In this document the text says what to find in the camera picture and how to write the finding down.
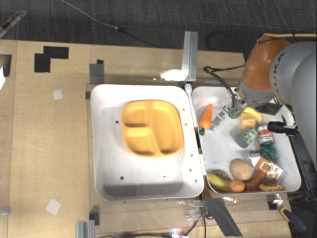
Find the yellow divided plate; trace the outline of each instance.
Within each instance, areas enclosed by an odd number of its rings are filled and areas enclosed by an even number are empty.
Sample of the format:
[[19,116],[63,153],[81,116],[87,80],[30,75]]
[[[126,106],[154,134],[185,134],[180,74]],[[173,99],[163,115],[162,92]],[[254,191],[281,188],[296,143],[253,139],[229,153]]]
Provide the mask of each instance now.
[[121,113],[121,127],[126,148],[139,157],[176,154],[184,144],[178,112],[165,101],[128,103]]

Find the wooden surface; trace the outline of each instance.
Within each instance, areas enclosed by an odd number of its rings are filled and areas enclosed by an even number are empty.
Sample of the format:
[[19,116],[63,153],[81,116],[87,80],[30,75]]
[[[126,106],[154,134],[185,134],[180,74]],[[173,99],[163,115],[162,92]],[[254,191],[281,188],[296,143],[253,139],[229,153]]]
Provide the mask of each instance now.
[[[0,207],[9,205],[16,49],[16,42],[0,42],[0,54],[12,55],[10,77],[6,78],[0,90]],[[6,237],[7,224],[8,216],[0,215],[0,237]]]
[[[69,59],[52,59],[51,73],[34,73],[34,53],[43,53],[44,45],[69,47]],[[117,80],[122,78],[122,82],[136,76],[152,79],[163,70],[180,69],[181,50],[19,41],[15,55],[9,238],[73,238],[76,221],[86,221],[90,209],[98,204],[104,220],[111,220],[97,228],[99,236],[103,232],[134,231],[144,226],[151,231],[166,229],[166,223],[173,223],[167,219],[171,212],[179,218],[177,223],[181,227],[190,226],[176,202],[164,202],[170,204],[170,209],[162,208],[160,203],[156,209],[148,202],[142,204],[142,209],[138,209],[138,204],[105,203],[94,195],[93,183],[89,181],[91,149],[85,100],[89,64],[104,60],[106,78],[114,76]],[[210,79],[201,72],[206,65],[228,67],[241,63],[241,54],[198,52],[198,77]],[[236,70],[226,73],[225,78],[237,82],[240,75],[241,70]],[[62,100],[53,99],[55,90],[62,90]],[[56,216],[45,210],[51,199],[61,203]],[[287,223],[276,211],[268,211],[265,198],[260,203],[252,197],[246,199],[253,201],[253,206],[229,206],[245,237],[290,237]],[[203,236],[201,224],[191,232],[191,237]],[[208,226],[207,237],[223,237],[215,221],[208,222]]]

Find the metal bracket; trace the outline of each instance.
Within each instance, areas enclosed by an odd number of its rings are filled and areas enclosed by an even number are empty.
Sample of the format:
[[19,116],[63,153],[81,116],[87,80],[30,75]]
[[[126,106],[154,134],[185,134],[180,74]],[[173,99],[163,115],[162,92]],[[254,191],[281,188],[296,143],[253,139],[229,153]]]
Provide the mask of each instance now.
[[224,236],[243,236],[231,217],[222,198],[209,198],[204,200],[209,213],[214,217]]
[[105,83],[105,72],[103,63],[89,64],[89,83],[95,85]]
[[76,222],[76,238],[95,238],[95,220]]
[[6,33],[15,26],[24,16],[26,11],[16,12],[1,28],[0,28],[0,39],[6,35]]
[[185,32],[182,71],[187,77],[185,81],[196,81],[197,74],[198,33]]
[[10,207],[1,207],[1,215],[10,215]]

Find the potato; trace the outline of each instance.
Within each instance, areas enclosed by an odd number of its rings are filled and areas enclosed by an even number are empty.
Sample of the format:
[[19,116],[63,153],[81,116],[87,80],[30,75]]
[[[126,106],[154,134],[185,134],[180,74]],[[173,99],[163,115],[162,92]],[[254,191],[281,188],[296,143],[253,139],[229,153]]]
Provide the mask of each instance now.
[[236,159],[231,162],[230,172],[236,180],[246,181],[252,176],[251,166],[241,159]]
[[230,181],[229,175],[227,175],[227,173],[225,171],[223,171],[223,170],[217,169],[217,170],[214,170],[212,173],[215,174],[216,176],[218,176],[221,179],[224,179],[226,181]]

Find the white tray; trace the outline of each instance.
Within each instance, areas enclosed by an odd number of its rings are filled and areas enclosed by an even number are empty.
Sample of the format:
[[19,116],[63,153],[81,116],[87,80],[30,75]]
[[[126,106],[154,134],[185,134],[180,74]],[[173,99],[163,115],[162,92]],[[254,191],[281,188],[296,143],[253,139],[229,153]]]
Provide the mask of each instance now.
[[[126,149],[123,107],[137,100],[163,100],[178,111],[184,146],[175,155],[144,158]],[[175,86],[99,85],[91,93],[95,186],[104,200],[195,197],[204,188],[188,97]]]
[[[213,120],[222,111],[222,107],[230,104],[230,102],[229,91],[224,87],[203,86],[197,87],[193,91],[193,103],[197,120],[200,119],[208,104],[212,104]],[[258,125],[267,125],[269,121],[282,121],[282,117],[281,115],[270,116],[263,114],[263,120],[258,122]],[[260,145],[255,140],[246,149],[238,146],[234,138],[241,130],[240,119],[226,117],[214,132],[206,130],[205,135],[200,136],[207,171],[221,169],[233,179],[229,170],[230,162],[233,159],[243,159],[251,164],[248,153],[259,153]],[[296,191],[301,185],[301,176],[289,139],[285,134],[273,133],[272,135],[274,140],[273,146],[276,149],[274,162],[279,164],[284,170],[278,181],[285,187],[286,192]],[[268,194],[268,192],[261,191],[244,193]]]

